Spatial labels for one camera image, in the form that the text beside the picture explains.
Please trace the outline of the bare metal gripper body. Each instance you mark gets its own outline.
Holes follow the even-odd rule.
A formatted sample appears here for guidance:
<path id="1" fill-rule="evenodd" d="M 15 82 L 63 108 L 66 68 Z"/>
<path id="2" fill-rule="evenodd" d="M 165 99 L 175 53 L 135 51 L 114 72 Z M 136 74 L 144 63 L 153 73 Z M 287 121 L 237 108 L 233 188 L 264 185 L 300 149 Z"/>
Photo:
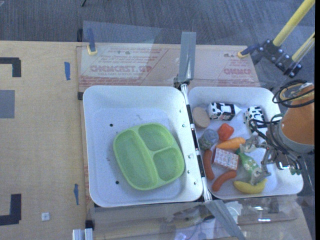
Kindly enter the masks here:
<path id="1" fill-rule="evenodd" d="M 301 163 L 299 162 L 299 156 L 293 153 L 284 153 L 277 150 L 273 159 L 279 170 L 289 169 L 289 171 L 300 171 Z"/>

